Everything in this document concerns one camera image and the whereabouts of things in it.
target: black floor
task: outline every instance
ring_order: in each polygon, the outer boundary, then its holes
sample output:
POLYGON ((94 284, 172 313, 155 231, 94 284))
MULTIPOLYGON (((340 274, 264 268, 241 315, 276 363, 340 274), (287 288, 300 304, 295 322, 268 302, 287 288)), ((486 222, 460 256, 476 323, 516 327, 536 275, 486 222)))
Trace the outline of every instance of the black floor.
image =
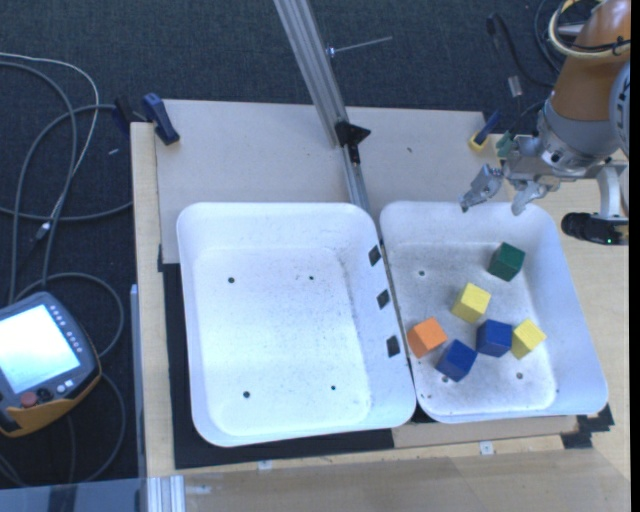
MULTIPOLYGON (((544 84, 555 76, 534 33, 538 8, 542 27, 557 7, 555 2, 311 4, 321 34, 335 48, 392 37, 338 52, 333 59, 347 105, 470 110, 486 116, 499 109, 502 117, 494 131, 501 132, 514 123, 518 108, 547 96, 544 84), (492 13, 499 15, 494 18, 495 40, 486 29, 492 13), (518 70, 509 52, 500 20, 513 37, 524 71, 518 70), (516 74, 523 89, 520 105, 507 85, 507 78, 516 74)), ((310 103, 275 6, 268 0, 52 0, 37 8, 31 2, 0 2, 0 17, 0 52, 77 66, 94 79, 100 102, 106 105, 126 97, 141 112, 141 99, 149 92, 176 99, 310 103)), ((33 146, 34 141, 69 106, 77 109, 95 99, 88 81, 73 69, 1 56, 0 92, 0 307, 32 283, 33 290, 44 283, 84 325, 98 351, 121 327, 102 364, 122 394, 126 412, 119 445, 120 405, 108 381, 103 381, 68 418, 23 438, 0 436, 0 488, 137 476, 129 314, 136 268, 126 133, 113 121, 108 106, 100 110, 62 219, 54 224, 53 243, 48 246, 50 237, 35 238, 42 219, 22 215, 14 258, 11 210, 19 184, 20 212, 49 217, 84 147, 93 111, 76 116, 75 156, 68 118, 52 127, 39 145, 33 146), (117 211, 105 214, 112 209, 117 211), (117 301, 96 279, 119 297, 125 311, 122 325, 117 301)), ((529 115, 519 129, 530 131, 534 125, 529 115)))

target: white tray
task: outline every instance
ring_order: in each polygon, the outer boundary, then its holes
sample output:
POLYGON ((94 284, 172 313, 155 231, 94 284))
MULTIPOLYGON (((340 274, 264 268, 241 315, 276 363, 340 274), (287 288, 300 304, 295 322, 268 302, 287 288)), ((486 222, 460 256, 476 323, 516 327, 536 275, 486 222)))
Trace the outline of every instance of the white tray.
POLYGON ((457 203, 396 202, 380 227, 405 332, 435 316, 449 341, 417 359, 410 353, 420 407, 444 423, 592 414, 606 404, 604 374, 589 335, 553 219, 536 205, 514 216, 508 203, 462 213, 457 203), (501 242, 525 251, 522 270, 506 282, 487 272, 501 242), (491 293, 485 315, 469 324, 450 311, 472 282, 491 293), (458 338, 475 347, 486 318, 517 325, 531 318, 547 339, 524 358, 478 354, 459 382, 435 369, 458 338))
POLYGON ((370 259, 368 214, 343 203, 196 203, 177 235, 204 439, 239 446, 411 417, 415 390, 393 302, 378 302, 389 283, 370 259))

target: green cube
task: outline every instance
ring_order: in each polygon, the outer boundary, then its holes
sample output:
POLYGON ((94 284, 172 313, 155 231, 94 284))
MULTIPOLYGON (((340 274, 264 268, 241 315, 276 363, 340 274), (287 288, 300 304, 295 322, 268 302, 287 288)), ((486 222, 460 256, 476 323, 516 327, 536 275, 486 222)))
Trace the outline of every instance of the green cube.
POLYGON ((487 270, 490 274, 500 279, 511 281, 522 268, 524 254, 524 251, 517 247, 502 242, 500 247, 493 253, 493 256, 491 256, 491 262, 487 270))

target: toy block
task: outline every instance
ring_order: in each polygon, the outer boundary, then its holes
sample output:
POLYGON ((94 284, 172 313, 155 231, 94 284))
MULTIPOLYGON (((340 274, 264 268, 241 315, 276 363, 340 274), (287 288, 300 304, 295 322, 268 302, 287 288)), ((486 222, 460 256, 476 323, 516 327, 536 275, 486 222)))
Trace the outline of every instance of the toy block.
POLYGON ((491 256, 487 271, 504 281, 511 281, 520 272, 524 256, 524 251, 502 242, 491 256))
POLYGON ((546 338, 547 335, 527 318, 513 330, 511 352, 518 359, 522 359, 546 338))
POLYGON ((447 335, 435 317, 427 318, 407 333, 409 347, 418 359, 445 341, 447 341, 447 335))
POLYGON ((488 291, 483 290, 473 283, 467 283, 465 287, 458 292, 451 312, 472 324, 484 315, 489 305, 489 300, 491 300, 491 294, 488 291))
POLYGON ((503 356, 511 350, 512 331, 509 324, 487 319, 476 331, 476 351, 488 356, 503 356))
POLYGON ((459 382, 469 373, 477 356, 475 350, 460 340, 453 340, 440 357, 436 370, 459 382))

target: control button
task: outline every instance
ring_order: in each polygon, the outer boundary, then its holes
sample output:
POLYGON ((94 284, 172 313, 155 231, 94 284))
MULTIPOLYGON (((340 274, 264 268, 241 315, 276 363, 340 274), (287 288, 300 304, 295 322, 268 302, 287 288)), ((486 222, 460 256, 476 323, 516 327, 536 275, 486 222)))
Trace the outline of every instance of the control button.
POLYGON ((43 402, 50 402, 53 398, 53 394, 47 388, 40 388, 36 391, 36 395, 38 395, 38 398, 43 402))
POLYGON ((33 407, 38 403, 38 395, 36 395, 33 391, 25 391, 20 396, 20 405, 25 409, 29 407, 33 407))

